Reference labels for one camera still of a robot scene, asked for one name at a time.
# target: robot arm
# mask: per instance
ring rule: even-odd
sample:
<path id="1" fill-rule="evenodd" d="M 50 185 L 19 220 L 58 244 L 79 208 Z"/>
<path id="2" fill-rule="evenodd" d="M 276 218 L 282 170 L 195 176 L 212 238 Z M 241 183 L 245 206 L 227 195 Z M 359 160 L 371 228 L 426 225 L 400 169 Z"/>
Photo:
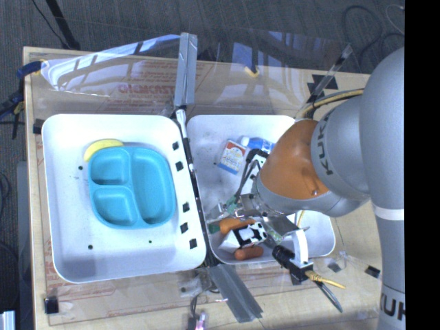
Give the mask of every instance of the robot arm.
<path id="1" fill-rule="evenodd" d="M 405 329 L 404 49 L 384 59 L 361 97 L 277 142 L 254 183 L 266 211 L 345 215 L 369 199 L 382 247 L 379 329 Z"/>

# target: clear plastic sheet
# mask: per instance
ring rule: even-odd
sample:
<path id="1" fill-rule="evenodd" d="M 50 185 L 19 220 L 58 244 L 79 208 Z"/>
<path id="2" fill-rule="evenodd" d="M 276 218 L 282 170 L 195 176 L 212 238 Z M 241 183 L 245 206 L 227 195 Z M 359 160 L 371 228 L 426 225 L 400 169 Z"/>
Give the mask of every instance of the clear plastic sheet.
<path id="1" fill-rule="evenodd" d="M 222 113 L 294 117 L 346 47 L 339 42 L 291 33 L 228 30 L 226 38 L 221 37 L 223 31 L 217 32 L 197 36 L 195 75 L 186 74 L 186 77 L 195 78 L 194 102 L 185 104 L 187 119 L 199 114 Z M 25 63 L 42 60 L 44 65 L 40 73 L 32 74 L 27 81 L 27 97 L 32 99 L 30 126 L 36 120 L 46 120 L 57 113 L 169 117 L 176 106 L 180 40 L 181 36 L 157 32 L 153 38 L 103 52 L 25 48 Z M 359 74 L 351 55 L 339 72 L 332 75 L 323 93 L 363 87 L 367 78 Z M 184 314 L 188 310 L 189 314 L 190 297 L 181 286 L 194 280 L 194 270 L 82 285 L 68 283 L 56 273 L 40 135 L 35 135 L 34 141 L 43 227 L 44 290 L 47 297 L 57 298 L 60 309 L 58 313 L 47 315 L 48 323 L 67 328 L 68 324 L 85 320 L 106 318 L 108 321 L 109 318 L 167 309 L 182 309 Z M 362 207 L 349 217 L 333 219 L 335 249 L 325 258 L 315 260 L 317 272 L 347 284 L 347 290 L 337 292 L 346 309 L 343 314 L 334 313 L 336 310 L 328 306 L 328 300 L 314 290 L 312 283 L 293 286 L 287 270 L 281 269 L 277 262 L 236 266 L 237 273 L 257 301 L 266 299 L 261 297 L 268 299 L 261 303 L 263 318 L 259 322 L 263 326 L 279 328 L 287 323 L 304 326 L 377 317 L 374 306 L 379 299 L 378 280 L 352 263 L 340 264 L 341 270 L 334 272 L 327 260 L 337 261 L 339 251 L 344 250 L 347 255 L 362 261 L 362 265 L 381 267 L 374 218 L 359 224 L 362 216 L 370 214 L 369 209 Z M 216 307 L 218 302 L 224 301 L 220 294 L 204 291 L 198 296 L 198 307 Z M 316 309 L 306 309 L 302 305 L 304 302 L 317 302 L 314 303 Z M 315 316 L 303 316 L 309 312 Z M 224 318 L 220 313 L 216 315 L 215 310 L 209 316 L 212 325 L 220 325 Z"/>

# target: bottle cap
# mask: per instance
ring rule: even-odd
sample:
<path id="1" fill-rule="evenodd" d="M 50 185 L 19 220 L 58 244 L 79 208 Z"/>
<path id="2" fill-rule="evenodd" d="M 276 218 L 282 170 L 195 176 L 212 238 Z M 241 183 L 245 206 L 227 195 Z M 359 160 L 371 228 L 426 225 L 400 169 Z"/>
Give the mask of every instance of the bottle cap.
<path id="1" fill-rule="evenodd" d="M 246 137 L 245 135 L 241 138 L 241 142 L 240 142 L 240 144 L 242 145 L 242 146 L 248 146 L 248 144 L 249 144 L 249 137 Z"/>

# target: blue tray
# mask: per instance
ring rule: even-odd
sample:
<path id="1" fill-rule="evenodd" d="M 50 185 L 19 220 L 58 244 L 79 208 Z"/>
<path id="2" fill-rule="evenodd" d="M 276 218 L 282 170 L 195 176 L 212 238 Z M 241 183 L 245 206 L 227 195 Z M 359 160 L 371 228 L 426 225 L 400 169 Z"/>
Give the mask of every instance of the blue tray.
<path id="1" fill-rule="evenodd" d="M 166 159 L 140 147 L 105 148 L 89 162 L 89 190 L 97 218 L 112 228 L 154 228 L 176 210 Z"/>

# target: yellow banana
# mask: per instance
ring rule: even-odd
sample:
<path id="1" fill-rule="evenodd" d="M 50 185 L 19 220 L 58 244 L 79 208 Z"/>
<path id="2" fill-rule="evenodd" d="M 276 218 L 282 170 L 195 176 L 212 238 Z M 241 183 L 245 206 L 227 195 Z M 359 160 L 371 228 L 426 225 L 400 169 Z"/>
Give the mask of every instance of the yellow banana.
<path id="1" fill-rule="evenodd" d="M 88 146 L 84 152 L 84 161 L 88 162 L 91 156 L 104 148 L 111 148 L 113 146 L 124 146 L 120 140 L 98 140 Z"/>

